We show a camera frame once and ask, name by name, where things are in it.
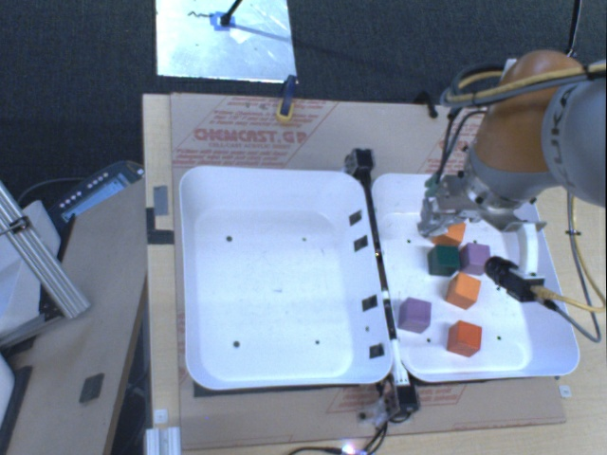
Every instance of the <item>dark green block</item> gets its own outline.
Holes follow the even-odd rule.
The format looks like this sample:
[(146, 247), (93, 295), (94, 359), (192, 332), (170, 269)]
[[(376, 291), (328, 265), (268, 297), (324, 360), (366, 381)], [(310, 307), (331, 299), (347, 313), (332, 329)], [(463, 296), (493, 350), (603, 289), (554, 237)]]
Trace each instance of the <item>dark green block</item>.
[(433, 247), (428, 253), (428, 272), (431, 275), (450, 277), (459, 269), (459, 249), (457, 246)]

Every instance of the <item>metal plate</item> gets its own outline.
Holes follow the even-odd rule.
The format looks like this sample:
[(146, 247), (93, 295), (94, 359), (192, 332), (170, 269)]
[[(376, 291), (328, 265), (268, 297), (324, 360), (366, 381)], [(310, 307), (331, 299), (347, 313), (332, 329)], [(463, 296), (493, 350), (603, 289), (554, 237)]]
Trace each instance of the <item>metal plate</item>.
[(156, 0), (160, 76), (283, 82), (297, 75), (286, 0), (244, 0), (229, 28), (212, 16), (234, 0)]

